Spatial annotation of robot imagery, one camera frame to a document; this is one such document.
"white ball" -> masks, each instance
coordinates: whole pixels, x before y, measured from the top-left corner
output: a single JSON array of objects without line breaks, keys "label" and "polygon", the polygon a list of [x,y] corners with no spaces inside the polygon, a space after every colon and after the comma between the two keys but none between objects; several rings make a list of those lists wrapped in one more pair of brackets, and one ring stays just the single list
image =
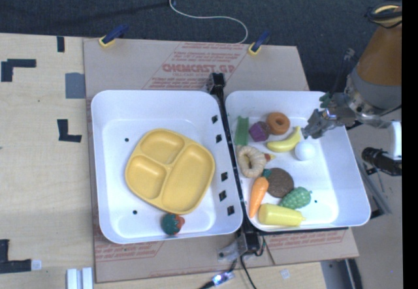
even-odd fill
[{"label": "white ball", "polygon": [[315,156],[315,147],[310,142],[301,141],[295,147],[295,155],[299,160],[310,160]]}]

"toy carrot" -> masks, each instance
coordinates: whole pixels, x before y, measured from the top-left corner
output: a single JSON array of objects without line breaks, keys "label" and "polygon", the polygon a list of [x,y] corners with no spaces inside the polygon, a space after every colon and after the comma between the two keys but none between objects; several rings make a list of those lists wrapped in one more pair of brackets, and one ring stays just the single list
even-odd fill
[{"label": "toy carrot", "polygon": [[260,208],[261,202],[267,192],[268,188],[268,176],[270,170],[263,170],[262,176],[258,177],[251,188],[251,196],[249,198],[249,211],[248,216],[252,219]]}]

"cardboard box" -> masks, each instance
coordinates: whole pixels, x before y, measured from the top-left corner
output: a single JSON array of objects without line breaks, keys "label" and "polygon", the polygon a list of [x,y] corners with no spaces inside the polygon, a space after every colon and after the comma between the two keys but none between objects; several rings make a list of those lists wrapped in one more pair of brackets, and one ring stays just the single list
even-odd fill
[{"label": "cardboard box", "polygon": [[[263,46],[258,55],[246,44],[116,40],[102,48],[84,40],[86,100],[93,202],[97,282],[122,281],[209,271],[224,271],[218,249],[234,234],[118,245],[101,233],[91,129],[92,98],[107,89],[206,90],[212,72],[224,73],[225,96],[239,90],[307,91],[298,51],[290,46]],[[246,260],[248,267],[312,262],[358,256],[351,229],[266,236],[266,252]]]}]

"table surface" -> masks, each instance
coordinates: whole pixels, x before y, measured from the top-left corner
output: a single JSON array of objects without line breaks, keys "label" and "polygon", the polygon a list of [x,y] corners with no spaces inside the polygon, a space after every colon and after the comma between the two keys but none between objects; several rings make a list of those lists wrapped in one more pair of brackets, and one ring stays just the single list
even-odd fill
[{"label": "table surface", "polygon": [[[0,82],[0,239],[9,260],[40,260],[42,269],[0,275],[2,288],[64,288],[67,269],[94,268],[86,100],[65,98],[65,75],[84,73],[83,39],[0,34],[0,61],[36,59]],[[59,142],[58,119],[81,142]],[[224,288],[251,288],[243,270]],[[249,270],[258,288],[326,288],[319,262]],[[202,273],[95,284],[95,288],[199,288]]]}]

